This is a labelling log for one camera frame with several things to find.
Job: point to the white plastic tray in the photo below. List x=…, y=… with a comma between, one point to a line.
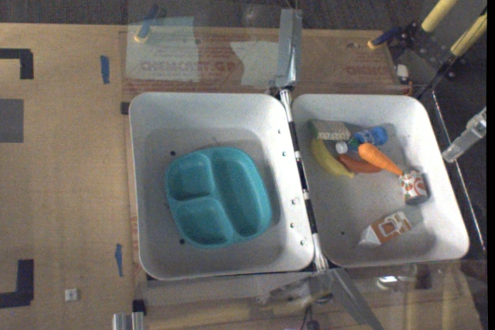
x=216, y=116
x=348, y=205

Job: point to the blue divided plate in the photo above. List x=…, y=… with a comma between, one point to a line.
x=232, y=185

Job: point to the grey and green rectangular block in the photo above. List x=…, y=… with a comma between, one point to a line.
x=328, y=128

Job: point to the yellow banana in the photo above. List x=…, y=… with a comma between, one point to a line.
x=326, y=162

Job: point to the thin black and white rod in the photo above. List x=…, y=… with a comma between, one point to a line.
x=309, y=212

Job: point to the brown cardboard board red print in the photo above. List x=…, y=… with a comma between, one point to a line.
x=328, y=65

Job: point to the orange-red sausage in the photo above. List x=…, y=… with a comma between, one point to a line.
x=356, y=165

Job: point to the blue bottle with white cap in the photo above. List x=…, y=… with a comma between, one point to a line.
x=371, y=136

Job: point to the orange carrot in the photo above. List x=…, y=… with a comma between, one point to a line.
x=373, y=155

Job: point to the orange and white carton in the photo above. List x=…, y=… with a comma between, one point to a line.
x=388, y=228

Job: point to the white and orange can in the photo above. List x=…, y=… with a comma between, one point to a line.
x=414, y=187

